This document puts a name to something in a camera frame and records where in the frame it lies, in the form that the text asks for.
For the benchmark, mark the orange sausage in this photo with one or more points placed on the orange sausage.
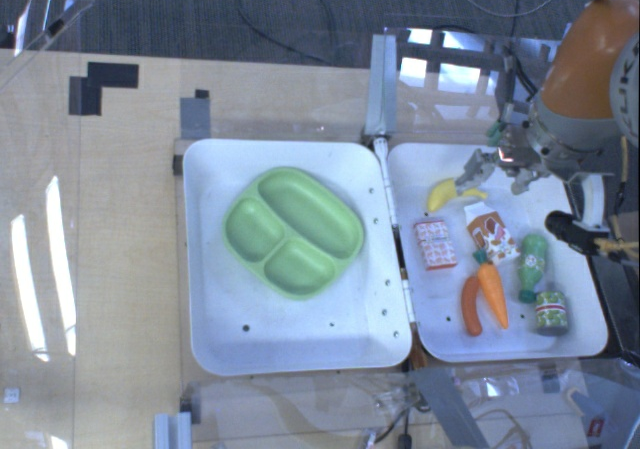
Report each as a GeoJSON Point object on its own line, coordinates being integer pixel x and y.
{"type": "Point", "coordinates": [471, 309]}

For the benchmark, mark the orange carrot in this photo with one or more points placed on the orange carrot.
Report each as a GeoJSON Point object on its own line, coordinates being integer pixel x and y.
{"type": "Point", "coordinates": [492, 289]}

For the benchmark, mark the white and orange box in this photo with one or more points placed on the white and orange box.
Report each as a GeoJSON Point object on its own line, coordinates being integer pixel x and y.
{"type": "Point", "coordinates": [436, 247]}

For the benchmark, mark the yellow banana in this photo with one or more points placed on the yellow banana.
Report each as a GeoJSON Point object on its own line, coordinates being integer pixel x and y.
{"type": "Point", "coordinates": [440, 194]}

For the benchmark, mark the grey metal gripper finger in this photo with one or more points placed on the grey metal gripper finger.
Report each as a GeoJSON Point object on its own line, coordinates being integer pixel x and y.
{"type": "Point", "coordinates": [475, 169]}
{"type": "Point", "coordinates": [525, 181]}

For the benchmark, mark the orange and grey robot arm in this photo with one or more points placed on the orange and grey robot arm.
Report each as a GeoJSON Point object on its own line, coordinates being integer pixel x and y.
{"type": "Point", "coordinates": [580, 67]}

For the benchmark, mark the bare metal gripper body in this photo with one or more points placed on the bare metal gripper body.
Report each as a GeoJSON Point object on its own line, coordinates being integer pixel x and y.
{"type": "Point", "coordinates": [520, 149]}

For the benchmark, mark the green divided plate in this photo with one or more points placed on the green divided plate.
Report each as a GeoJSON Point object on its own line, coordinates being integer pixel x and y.
{"type": "Point", "coordinates": [295, 232]}

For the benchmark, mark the white plastic tray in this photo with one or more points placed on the white plastic tray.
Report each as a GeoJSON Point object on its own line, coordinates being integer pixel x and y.
{"type": "Point", "coordinates": [445, 332]}
{"type": "Point", "coordinates": [310, 337]}

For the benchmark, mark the black cylinder on white bracket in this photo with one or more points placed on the black cylinder on white bracket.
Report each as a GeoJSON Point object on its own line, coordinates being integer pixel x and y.
{"type": "Point", "coordinates": [575, 229]}

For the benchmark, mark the green bottle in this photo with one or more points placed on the green bottle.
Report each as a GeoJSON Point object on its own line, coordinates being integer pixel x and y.
{"type": "Point", "coordinates": [531, 264]}

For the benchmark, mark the white and orange gabled carton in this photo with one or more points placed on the white and orange gabled carton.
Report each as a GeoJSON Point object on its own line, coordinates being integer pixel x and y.
{"type": "Point", "coordinates": [492, 234]}

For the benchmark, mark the green can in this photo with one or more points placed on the green can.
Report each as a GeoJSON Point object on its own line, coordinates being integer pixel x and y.
{"type": "Point", "coordinates": [551, 314]}

